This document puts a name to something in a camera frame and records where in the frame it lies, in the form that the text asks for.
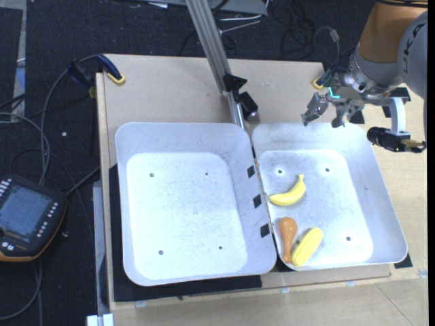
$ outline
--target black clamp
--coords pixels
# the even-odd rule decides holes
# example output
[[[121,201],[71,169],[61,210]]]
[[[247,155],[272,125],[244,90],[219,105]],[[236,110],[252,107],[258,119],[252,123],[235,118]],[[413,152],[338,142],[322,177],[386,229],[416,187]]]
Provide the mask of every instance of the black clamp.
[[[256,102],[248,92],[243,92],[241,94],[239,93],[240,88],[247,82],[247,79],[230,74],[225,74],[223,79],[226,90],[228,92],[232,92],[234,101],[236,103],[240,103],[243,112],[243,118],[245,118],[247,121],[250,121],[256,117],[258,113],[258,105]]]
[[[125,82],[125,76],[119,72],[115,64],[108,57],[97,54],[95,58],[99,65],[107,72],[107,76],[116,84],[121,85]],[[68,66],[68,74],[82,87],[85,87],[91,98],[95,97],[95,74],[90,72],[78,59],[73,59]]]

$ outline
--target plastic banana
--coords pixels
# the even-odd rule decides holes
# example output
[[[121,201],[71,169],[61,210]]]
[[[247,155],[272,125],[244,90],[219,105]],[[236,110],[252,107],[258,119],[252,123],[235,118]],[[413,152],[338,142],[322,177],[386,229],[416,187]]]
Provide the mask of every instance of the plastic banana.
[[[303,265],[308,258],[314,254],[314,251],[319,247],[324,238],[324,233],[320,228],[311,228],[299,245],[294,249],[292,254],[292,262],[295,266]]]
[[[286,193],[273,194],[269,197],[269,200],[272,204],[279,206],[291,205],[302,198],[306,189],[304,175],[299,174],[297,182],[290,191],[287,191]]]

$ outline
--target black carpet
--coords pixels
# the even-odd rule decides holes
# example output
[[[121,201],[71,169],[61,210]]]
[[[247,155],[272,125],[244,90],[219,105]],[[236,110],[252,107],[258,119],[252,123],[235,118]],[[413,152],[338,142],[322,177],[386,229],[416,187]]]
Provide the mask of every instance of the black carpet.
[[[0,105],[14,94],[22,10],[0,7]]]
[[[322,61],[328,65],[336,50],[327,33],[318,35],[320,47],[316,50],[315,31],[323,25],[336,29],[345,51],[358,42],[372,5],[371,0],[273,0],[261,23],[226,33],[226,52],[229,58]],[[215,17],[234,14],[218,11]],[[217,22],[222,30],[244,23]],[[27,117],[40,123],[48,91],[74,58],[96,53],[204,56],[195,36],[186,39],[192,31],[188,10],[181,6],[162,9],[138,1],[27,0]],[[93,60],[84,64],[91,71],[97,69]],[[340,64],[347,64],[345,56]],[[53,155],[46,185],[68,189],[98,166],[97,141],[92,140],[95,104],[86,89],[71,79],[59,82],[46,116]],[[37,181],[41,174],[38,132],[25,123],[2,126],[0,139],[0,172],[10,168]],[[97,312],[92,206],[92,183],[87,183],[69,200],[62,229],[67,235],[59,236],[42,257],[45,326],[84,325],[86,316]],[[0,316],[25,305],[34,288],[30,264],[0,264]],[[38,318],[35,302],[3,324],[37,325]]]

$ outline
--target metal pole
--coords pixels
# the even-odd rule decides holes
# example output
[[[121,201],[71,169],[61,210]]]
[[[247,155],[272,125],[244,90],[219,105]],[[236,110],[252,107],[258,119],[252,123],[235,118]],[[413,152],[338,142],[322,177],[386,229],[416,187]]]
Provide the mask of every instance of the metal pole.
[[[198,33],[199,40],[209,61],[209,65],[220,92],[228,92],[228,104],[232,120],[245,129],[243,112],[240,103],[234,100],[234,94],[225,86],[224,76],[232,75],[228,59],[225,55],[221,35],[216,26],[213,13],[207,0],[186,0],[190,16]]]

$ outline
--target wooden board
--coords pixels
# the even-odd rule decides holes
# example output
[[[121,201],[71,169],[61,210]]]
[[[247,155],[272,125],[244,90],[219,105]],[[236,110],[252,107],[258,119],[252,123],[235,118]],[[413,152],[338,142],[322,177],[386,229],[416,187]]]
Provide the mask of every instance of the wooden board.
[[[108,169],[116,163],[114,136],[118,127],[134,121],[230,122],[230,114],[228,102],[218,92],[205,58],[107,56],[126,76],[126,83],[118,86],[106,74],[97,75],[106,254],[107,262],[111,262]],[[260,108],[260,120],[247,124],[248,133],[259,123],[299,122],[301,113],[306,111],[314,93],[311,81],[322,72],[321,65],[314,62],[230,59],[229,63],[233,74],[248,79],[242,91],[248,91]],[[406,129],[412,132],[413,139],[423,140],[423,101],[413,93],[411,99],[405,105],[408,120]],[[362,128],[366,130],[371,126],[390,126],[390,120],[383,117],[380,107],[367,106],[363,113],[366,124]],[[334,117],[334,108],[330,107],[318,122],[330,122]],[[427,271],[427,153],[392,153],[375,147],[375,154],[408,242],[413,267],[395,269],[393,265],[378,265],[296,272],[297,274],[270,272],[262,276],[264,287],[261,291],[224,295],[228,298],[252,297],[253,294],[273,293],[271,291],[276,293],[281,287],[292,287],[295,291],[331,286],[340,289],[346,286],[340,282],[349,280],[356,280],[361,286],[370,286],[380,282],[419,278],[420,270]],[[116,312],[120,318],[131,312],[135,318],[137,311],[134,303],[114,302],[111,274],[111,264],[108,264],[111,311]],[[199,303],[207,298],[197,296],[192,297],[192,300]],[[182,302],[177,298],[167,298],[148,301],[147,305],[180,303]]]

